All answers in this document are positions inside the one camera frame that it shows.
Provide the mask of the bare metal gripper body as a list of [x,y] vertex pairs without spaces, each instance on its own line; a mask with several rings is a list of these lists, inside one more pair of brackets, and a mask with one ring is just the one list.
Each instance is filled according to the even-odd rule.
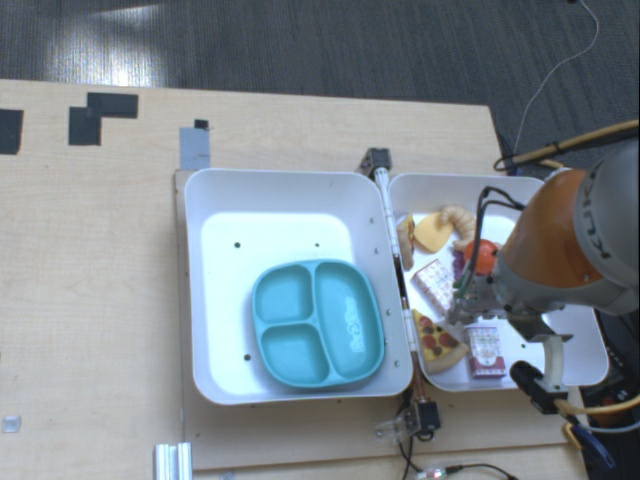
[[448,324],[471,325],[481,319],[505,317],[489,279],[489,276],[466,272],[453,283],[453,298],[446,314]]

